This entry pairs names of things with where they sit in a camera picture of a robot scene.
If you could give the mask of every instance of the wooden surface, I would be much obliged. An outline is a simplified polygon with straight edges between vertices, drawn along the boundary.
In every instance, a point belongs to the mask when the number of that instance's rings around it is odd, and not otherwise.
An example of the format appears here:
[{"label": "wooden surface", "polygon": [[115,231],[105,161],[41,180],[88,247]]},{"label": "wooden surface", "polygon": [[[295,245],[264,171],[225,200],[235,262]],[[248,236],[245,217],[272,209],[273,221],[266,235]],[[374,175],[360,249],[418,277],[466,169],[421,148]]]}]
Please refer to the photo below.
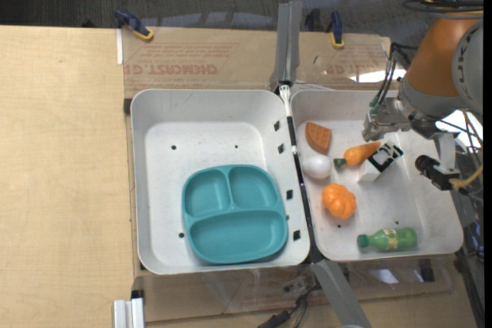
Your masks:
[{"label": "wooden surface", "polygon": [[132,285],[115,30],[0,27],[0,326],[110,327]]}]

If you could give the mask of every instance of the white tray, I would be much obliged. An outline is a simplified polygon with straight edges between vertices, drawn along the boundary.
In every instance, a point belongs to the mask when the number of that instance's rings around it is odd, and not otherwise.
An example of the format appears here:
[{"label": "white tray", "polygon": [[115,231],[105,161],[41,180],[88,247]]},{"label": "white tray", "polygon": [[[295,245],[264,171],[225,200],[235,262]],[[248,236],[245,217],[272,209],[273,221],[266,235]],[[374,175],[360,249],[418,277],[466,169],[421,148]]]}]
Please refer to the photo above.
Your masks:
[{"label": "white tray", "polygon": [[[285,109],[278,96],[261,90],[151,89],[134,97],[131,125],[138,255],[148,270],[191,273],[292,266],[305,260],[308,229]],[[185,181],[195,171],[228,164],[266,170],[282,196],[288,240],[280,252],[262,261],[211,265],[194,255],[186,236],[180,237],[185,232],[181,208]]]},{"label": "white tray", "polygon": [[[349,147],[364,144],[362,129],[373,91],[299,91],[291,99],[301,161],[314,154],[305,138],[305,123],[316,122],[332,130],[328,157],[343,157]],[[453,253],[463,243],[463,230],[449,191],[439,191],[415,168],[421,154],[437,158],[433,141],[413,131],[389,133],[403,150],[374,183],[360,183],[357,168],[333,169],[327,180],[304,175],[314,236],[320,252],[330,260],[373,260],[388,257]],[[321,190],[334,182],[356,195],[357,209],[349,219],[331,216],[321,203]],[[398,252],[361,252],[358,234],[372,234],[383,227],[413,227],[418,247]]]}]

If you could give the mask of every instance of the bottle cap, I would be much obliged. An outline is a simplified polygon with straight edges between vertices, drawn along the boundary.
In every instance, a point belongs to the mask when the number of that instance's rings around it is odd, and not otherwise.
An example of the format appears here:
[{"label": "bottle cap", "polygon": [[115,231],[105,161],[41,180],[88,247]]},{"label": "bottle cap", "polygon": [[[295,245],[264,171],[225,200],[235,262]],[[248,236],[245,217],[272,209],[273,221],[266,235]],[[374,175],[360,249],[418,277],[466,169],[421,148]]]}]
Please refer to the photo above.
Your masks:
[{"label": "bottle cap", "polygon": [[359,247],[368,247],[369,246],[369,238],[366,234],[359,235],[357,237],[357,245]]}]

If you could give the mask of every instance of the blue clamp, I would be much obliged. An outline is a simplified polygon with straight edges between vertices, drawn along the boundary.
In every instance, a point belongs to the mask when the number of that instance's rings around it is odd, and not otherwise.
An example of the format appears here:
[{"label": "blue clamp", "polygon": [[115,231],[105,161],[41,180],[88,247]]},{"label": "blue clamp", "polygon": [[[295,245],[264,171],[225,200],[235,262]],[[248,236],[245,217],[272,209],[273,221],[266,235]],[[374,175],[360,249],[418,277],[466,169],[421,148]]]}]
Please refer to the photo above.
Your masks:
[{"label": "blue clamp", "polygon": [[129,12],[118,8],[115,11],[115,17],[119,20],[121,25],[127,25],[137,37],[147,41],[154,37],[154,32],[143,26],[141,21]]},{"label": "blue clamp", "polygon": [[340,49],[345,46],[340,12],[335,10],[331,13],[331,22],[327,31],[330,31],[330,41],[333,48]]}]

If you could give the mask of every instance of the wooden table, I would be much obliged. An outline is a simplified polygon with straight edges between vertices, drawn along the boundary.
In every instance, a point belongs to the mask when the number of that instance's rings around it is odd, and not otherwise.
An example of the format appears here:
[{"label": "wooden table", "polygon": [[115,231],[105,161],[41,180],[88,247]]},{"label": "wooden table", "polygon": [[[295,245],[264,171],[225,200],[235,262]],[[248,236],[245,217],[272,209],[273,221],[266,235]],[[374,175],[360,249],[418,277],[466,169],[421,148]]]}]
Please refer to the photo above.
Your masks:
[{"label": "wooden table", "polygon": [[[0,26],[0,326],[110,327],[133,250],[116,30]],[[475,326],[454,290],[362,303],[374,327]],[[150,326],[257,326],[271,312]],[[329,306],[304,326],[339,326]]]}]

